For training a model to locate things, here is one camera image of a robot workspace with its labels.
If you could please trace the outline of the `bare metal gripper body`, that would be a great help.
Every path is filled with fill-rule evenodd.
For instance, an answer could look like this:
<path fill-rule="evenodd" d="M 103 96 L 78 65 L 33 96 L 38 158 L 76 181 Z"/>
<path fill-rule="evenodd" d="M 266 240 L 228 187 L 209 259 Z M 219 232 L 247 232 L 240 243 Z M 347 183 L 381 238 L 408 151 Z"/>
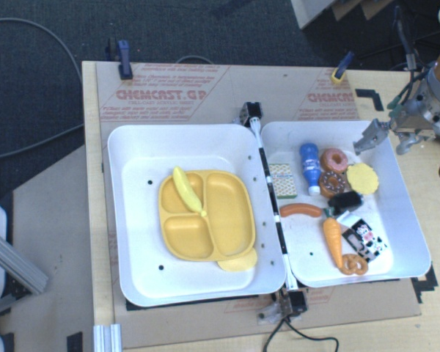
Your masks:
<path fill-rule="evenodd" d="M 411 133 L 416 138 L 440 138 L 440 97 L 417 93 L 390 112 L 390 126 L 395 133 Z"/>

